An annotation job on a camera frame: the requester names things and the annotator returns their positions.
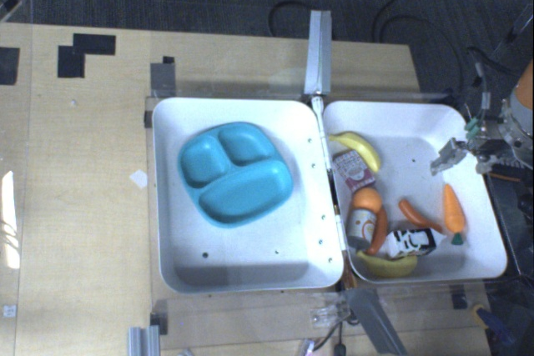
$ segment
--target small plastic piece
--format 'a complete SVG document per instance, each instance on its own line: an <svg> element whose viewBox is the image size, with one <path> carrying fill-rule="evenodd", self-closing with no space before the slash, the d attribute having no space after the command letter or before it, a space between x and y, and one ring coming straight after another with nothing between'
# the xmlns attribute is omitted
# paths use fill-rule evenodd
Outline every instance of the small plastic piece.
<svg viewBox="0 0 534 356"><path fill-rule="evenodd" d="M464 129L467 132L469 132L477 125L478 125L478 118L473 118L467 123L467 125L464 127Z"/></svg>
<svg viewBox="0 0 534 356"><path fill-rule="evenodd" d="M467 139L473 139L480 133L481 129L478 125L475 125L466 135Z"/></svg>
<svg viewBox="0 0 534 356"><path fill-rule="evenodd" d="M453 245L463 245L464 244L464 239L461 238L461 234L455 233L454 237L451 240L451 243Z"/></svg>
<svg viewBox="0 0 534 356"><path fill-rule="evenodd" d="M311 356L314 352L315 342L310 339L305 339L300 343L297 356Z"/></svg>
<svg viewBox="0 0 534 356"><path fill-rule="evenodd" d="M339 296L330 305L310 311L314 328L332 328L350 315L349 306L344 297Z"/></svg>

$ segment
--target yellow banana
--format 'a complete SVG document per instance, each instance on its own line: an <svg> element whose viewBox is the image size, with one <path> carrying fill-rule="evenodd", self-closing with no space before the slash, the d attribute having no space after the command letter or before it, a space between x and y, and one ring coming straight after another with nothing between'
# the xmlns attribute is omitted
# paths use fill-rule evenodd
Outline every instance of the yellow banana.
<svg viewBox="0 0 534 356"><path fill-rule="evenodd" d="M367 140L357 133L340 133L339 135L329 135L330 141L341 143L351 150L355 150L364 159L371 171L377 173L380 169L380 157L376 150Z"/></svg>
<svg viewBox="0 0 534 356"><path fill-rule="evenodd" d="M358 251L356 257L363 260L365 266L375 276L381 278L402 278L408 276L414 271L417 266L417 257L415 255L408 255L407 257L390 260L380 257L373 257L367 255L363 251Z"/></svg>

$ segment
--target blue divided plate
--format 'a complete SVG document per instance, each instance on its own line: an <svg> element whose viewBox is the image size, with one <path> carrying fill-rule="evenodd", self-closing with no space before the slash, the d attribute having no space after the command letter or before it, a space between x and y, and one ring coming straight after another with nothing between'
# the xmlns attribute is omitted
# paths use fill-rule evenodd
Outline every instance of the blue divided plate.
<svg viewBox="0 0 534 356"><path fill-rule="evenodd" d="M198 210L227 227L272 212L293 191L284 159L250 123L228 123L191 139L179 153L178 170Z"/></svg>

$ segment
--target metal bracket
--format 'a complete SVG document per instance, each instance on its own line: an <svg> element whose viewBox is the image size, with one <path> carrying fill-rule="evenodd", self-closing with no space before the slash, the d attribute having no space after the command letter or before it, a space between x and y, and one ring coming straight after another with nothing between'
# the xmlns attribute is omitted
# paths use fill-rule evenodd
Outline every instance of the metal bracket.
<svg viewBox="0 0 534 356"><path fill-rule="evenodd" d="M330 93L332 16L330 11L311 11L305 95Z"/></svg>
<svg viewBox="0 0 534 356"><path fill-rule="evenodd" d="M158 325L128 330L128 356L159 356L160 354Z"/></svg>
<svg viewBox="0 0 534 356"><path fill-rule="evenodd" d="M451 138L440 150L440 157L431 163L432 175L457 165L467 155L466 143Z"/></svg>

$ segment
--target orange carrot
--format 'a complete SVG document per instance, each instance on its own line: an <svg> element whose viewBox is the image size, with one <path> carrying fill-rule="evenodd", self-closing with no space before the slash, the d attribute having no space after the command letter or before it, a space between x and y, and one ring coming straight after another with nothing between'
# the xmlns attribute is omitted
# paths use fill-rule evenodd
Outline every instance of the orange carrot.
<svg viewBox="0 0 534 356"><path fill-rule="evenodd" d="M422 228L433 228L438 233L443 233L440 224L434 223L430 219L423 217L406 199L399 202L399 209L410 223Z"/></svg>
<svg viewBox="0 0 534 356"><path fill-rule="evenodd" d="M381 207L376 215L375 232L370 246L365 251L368 255L375 255L381 246L384 244L385 236L387 235L387 213L384 207Z"/></svg>
<svg viewBox="0 0 534 356"><path fill-rule="evenodd" d="M449 184L445 184L443 188L443 213L446 227L454 233L452 244L462 245L463 240L460 233L466 226L466 217L456 193Z"/></svg>

